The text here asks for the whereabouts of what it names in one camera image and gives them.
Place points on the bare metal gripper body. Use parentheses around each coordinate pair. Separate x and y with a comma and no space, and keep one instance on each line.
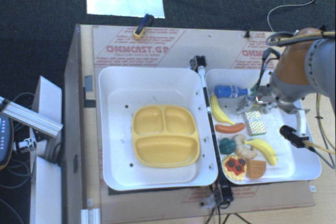
(273,102)

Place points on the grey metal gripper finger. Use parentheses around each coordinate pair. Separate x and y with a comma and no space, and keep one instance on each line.
(242,108)
(251,98)

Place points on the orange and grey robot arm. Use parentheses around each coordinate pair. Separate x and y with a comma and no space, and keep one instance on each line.
(296,65)

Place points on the white carton with yellow print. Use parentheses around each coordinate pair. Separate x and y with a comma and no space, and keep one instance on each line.
(254,123)

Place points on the blue plastic bottle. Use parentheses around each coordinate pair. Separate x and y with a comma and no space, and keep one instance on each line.
(227,91)

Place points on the orange sausage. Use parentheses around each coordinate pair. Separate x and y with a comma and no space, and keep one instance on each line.
(229,127)

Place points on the yellow banana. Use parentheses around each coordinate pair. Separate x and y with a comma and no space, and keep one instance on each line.
(218,111)
(266,148)

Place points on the green broccoli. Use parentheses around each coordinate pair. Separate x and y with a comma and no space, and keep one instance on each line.
(227,146)

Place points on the beige croissant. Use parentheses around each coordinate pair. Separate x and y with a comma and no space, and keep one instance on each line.
(244,150)

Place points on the yellow pizza slice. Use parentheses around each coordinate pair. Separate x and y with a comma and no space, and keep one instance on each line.
(235,168)

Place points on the brown waffle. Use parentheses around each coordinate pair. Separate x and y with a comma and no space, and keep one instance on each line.
(256,169)

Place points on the white plastic tray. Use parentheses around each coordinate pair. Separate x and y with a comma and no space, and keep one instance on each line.
(120,118)
(294,162)

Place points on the brown cardboard board red print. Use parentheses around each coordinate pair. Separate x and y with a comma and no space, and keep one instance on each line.
(210,44)

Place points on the yellow divided plate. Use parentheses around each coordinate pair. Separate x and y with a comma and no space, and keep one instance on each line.
(165,147)

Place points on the black cylinder on white bracket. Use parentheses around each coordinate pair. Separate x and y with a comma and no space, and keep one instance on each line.
(291,135)

